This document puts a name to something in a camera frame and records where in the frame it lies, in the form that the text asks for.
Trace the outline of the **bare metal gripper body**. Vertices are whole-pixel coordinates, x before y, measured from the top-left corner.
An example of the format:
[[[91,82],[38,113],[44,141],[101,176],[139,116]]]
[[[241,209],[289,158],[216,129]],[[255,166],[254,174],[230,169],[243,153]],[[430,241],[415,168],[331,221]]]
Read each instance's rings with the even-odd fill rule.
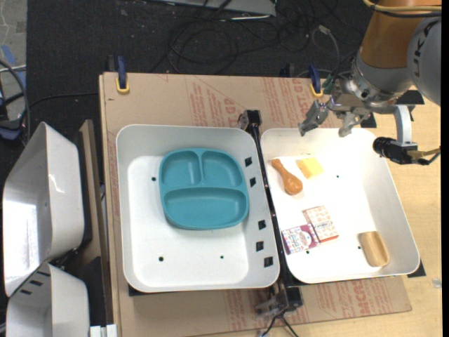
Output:
[[[330,90],[327,108],[339,115],[353,114],[365,119],[372,113],[390,113],[396,100],[396,93],[387,93],[357,79],[338,78]]]

